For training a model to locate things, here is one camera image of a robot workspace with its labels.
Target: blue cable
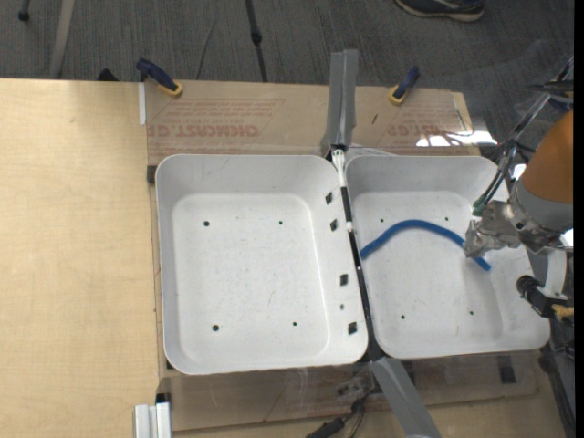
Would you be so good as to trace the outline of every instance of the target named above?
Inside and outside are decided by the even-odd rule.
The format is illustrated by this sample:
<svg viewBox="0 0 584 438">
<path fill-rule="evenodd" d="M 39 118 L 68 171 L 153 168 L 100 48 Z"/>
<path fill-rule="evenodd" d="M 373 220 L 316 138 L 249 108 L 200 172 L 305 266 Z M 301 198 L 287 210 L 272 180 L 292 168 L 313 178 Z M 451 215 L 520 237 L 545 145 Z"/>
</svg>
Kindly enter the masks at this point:
<svg viewBox="0 0 584 438">
<path fill-rule="evenodd" d="M 442 235 L 446 238 L 450 238 L 452 241 L 457 243 L 460 247 L 464 245 L 464 239 L 455 234 L 453 231 L 445 229 L 440 225 L 432 224 L 427 221 L 420 221 L 418 219 L 410 219 L 408 221 L 401 221 L 400 223 L 392 225 L 389 229 L 387 229 L 383 234 L 373 240 L 370 244 L 366 245 L 361 251 L 361 259 L 367 258 L 371 253 L 378 250 L 382 247 L 390 238 L 396 235 L 398 232 L 411 229 L 411 228 L 418 228 L 428 230 L 430 232 L 434 232 L 435 234 Z M 473 258 L 476 263 L 482 267 L 485 271 L 489 271 L 491 269 L 491 265 L 489 265 L 483 258 Z"/>
</svg>

